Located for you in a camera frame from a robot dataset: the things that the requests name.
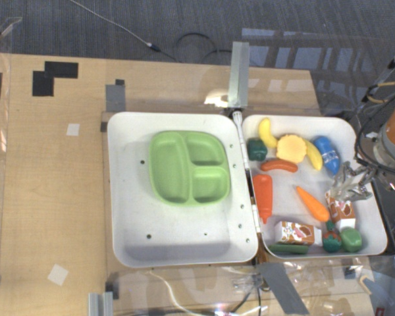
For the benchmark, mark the orange carrot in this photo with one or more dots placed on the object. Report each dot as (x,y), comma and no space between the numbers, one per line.
(312,204)

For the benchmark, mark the white plastic tray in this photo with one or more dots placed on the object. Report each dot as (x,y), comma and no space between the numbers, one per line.
(293,206)
(135,209)

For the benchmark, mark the brown and white carton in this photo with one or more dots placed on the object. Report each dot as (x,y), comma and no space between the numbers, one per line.
(341,212)
(296,233)

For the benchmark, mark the blue bottle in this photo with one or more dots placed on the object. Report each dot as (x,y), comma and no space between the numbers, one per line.
(327,155)

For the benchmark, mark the light green bell pepper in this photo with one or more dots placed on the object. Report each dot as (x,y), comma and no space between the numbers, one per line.
(351,240)

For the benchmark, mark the yellow banana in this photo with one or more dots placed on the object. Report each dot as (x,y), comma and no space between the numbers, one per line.
(266,133)
(315,158)

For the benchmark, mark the green divided plate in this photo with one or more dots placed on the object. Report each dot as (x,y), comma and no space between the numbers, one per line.
(171,170)

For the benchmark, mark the dark green cucumber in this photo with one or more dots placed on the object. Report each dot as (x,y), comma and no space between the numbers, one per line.
(288,249)

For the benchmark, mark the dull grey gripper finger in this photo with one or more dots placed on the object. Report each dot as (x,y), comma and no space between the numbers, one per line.
(347,169)
(360,194)

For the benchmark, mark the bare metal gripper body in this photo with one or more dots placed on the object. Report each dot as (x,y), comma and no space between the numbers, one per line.
(372,177)

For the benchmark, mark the orange sausage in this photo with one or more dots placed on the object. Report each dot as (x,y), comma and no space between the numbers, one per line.
(279,166)

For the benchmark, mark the orange bottle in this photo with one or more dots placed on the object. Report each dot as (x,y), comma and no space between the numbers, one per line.
(262,193)

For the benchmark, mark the dark green bell pepper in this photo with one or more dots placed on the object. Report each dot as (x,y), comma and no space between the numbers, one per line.
(256,149)

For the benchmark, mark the red and green strawberry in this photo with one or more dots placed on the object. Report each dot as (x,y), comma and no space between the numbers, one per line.
(331,240)

